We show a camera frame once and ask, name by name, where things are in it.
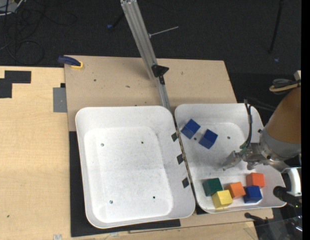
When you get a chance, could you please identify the blue cube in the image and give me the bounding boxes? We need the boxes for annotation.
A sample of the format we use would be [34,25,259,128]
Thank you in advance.
[180,118,201,140]
[242,184,263,205]
[198,128,218,150]

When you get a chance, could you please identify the black cylinder on white bracket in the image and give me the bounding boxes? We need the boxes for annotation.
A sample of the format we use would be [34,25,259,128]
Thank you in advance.
[272,167,302,208]

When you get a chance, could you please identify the white plastic tray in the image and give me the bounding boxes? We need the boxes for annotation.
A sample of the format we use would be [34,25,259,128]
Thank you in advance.
[75,105,196,229]
[174,102,287,214]

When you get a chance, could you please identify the pale brown flat board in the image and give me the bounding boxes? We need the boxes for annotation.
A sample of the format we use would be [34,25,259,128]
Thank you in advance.
[63,55,275,235]

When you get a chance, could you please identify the yellow cube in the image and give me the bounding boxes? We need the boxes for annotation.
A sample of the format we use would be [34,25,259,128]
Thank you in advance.
[211,189,233,209]

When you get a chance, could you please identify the orange cube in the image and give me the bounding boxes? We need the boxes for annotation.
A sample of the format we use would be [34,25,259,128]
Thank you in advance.
[245,172,266,189]
[224,181,246,199]

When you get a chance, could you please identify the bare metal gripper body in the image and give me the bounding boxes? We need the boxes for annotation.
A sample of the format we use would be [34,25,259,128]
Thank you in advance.
[241,142,287,172]

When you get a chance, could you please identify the green cube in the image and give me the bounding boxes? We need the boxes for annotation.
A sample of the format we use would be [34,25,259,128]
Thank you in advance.
[202,177,224,197]

